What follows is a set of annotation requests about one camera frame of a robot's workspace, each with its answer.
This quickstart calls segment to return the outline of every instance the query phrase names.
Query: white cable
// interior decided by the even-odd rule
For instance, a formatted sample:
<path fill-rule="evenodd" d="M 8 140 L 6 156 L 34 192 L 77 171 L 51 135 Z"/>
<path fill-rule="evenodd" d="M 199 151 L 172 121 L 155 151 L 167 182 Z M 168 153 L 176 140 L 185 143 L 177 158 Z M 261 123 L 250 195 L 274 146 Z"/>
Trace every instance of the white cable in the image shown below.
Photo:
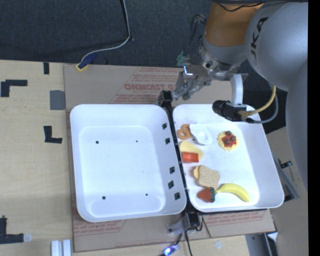
<path fill-rule="evenodd" d="M 122 2 L 123 2 L 123 8 L 124 8 L 124 12 L 125 12 L 125 19 L 126 19 L 127 30 L 128 30 L 128 37 L 127 37 L 127 39 L 126 39 L 123 43 L 121 43 L 120 45 L 118 45 L 118 46 L 111 47 L 111 48 L 106 48 L 106 49 L 94 50 L 94 51 L 92 51 L 92 52 L 89 52 L 89 53 L 87 53 L 87 54 L 82 58 L 81 62 L 83 62 L 84 59 L 85 59 L 85 57 L 87 57 L 87 56 L 90 55 L 90 54 L 98 53 L 98 52 L 103 52 L 103 51 L 114 50 L 114 49 L 118 49 L 118 48 L 124 46 L 124 45 L 129 41 L 131 35 L 130 35 L 130 26 L 129 26 L 129 19 L 128 19 L 126 1 L 125 1 L 125 0 L 122 0 Z"/>

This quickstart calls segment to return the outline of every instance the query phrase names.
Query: brown pretzel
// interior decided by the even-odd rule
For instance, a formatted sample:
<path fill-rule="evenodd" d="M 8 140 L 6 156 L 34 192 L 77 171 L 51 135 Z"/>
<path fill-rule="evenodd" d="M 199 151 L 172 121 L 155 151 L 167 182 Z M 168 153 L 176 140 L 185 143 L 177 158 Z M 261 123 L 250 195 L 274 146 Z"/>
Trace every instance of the brown pretzel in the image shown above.
<path fill-rule="evenodd" d="M 183 124 L 181 128 L 176 132 L 176 134 L 181 140 L 187 140 L 191 138 L 192 134 L 189 128 L 189 124 Z"/>

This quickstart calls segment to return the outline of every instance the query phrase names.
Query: blue connector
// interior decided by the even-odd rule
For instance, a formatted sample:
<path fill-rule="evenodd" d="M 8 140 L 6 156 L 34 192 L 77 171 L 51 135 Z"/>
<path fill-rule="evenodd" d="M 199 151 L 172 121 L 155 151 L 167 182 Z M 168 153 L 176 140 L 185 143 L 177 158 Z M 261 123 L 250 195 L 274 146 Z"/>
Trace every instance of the blue connector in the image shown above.
<path fill-rule="evenodd" d="M 97 57 L 98 57 L 97 52 L 88 54 L 83 58 L 83 60 L 78 65 L 75 66 L 76 70 L 79 72 L 84 71 L 88 67 L 88 64 L 94 61 Z"/>

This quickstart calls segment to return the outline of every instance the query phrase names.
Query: gray floor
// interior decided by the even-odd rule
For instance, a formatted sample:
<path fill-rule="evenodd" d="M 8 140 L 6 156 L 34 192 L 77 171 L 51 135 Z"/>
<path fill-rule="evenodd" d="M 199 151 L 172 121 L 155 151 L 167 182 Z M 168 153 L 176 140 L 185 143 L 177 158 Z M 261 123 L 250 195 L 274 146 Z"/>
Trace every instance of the gray floor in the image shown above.
<path fill-rule="evenodd" d="M 94 50 L 119 45 L 127 38 L 121 0 L 0 0 L 0 59 L 79 63 Z M 123 47 L 99 54 L 95 64 L 176 67 L 185 47 L 194 14 L 208 15 L 210 0 L 130 0 L 126 2 L 131 41 Z M 198 47 L 198 26 L 191 51 Z M 271 95 L 266 81 L 245 61 L 239 73 L 244 82 L 243 102 L 263 106 Z M 287 93 L 277 90 L 279 112 L 264 124 L 266 133 L 284 127 Z M 272 115 L 273 106 L 260 114 Z"/>

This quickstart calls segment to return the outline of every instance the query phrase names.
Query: toy bread slice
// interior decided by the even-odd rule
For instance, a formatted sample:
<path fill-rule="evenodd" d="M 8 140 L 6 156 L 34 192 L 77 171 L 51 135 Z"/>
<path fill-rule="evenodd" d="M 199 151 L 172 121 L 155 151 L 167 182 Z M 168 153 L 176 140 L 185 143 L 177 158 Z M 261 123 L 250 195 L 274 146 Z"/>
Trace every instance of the toy bread slice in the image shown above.
<path fill-rule="evenodd" d="M 205 165 L 198 168 L 198 184 L 203 187 L 211 187 L 215 190 L 218 189 L 220 180 L 220 173 L 217 170 L 212 170 Z"/>

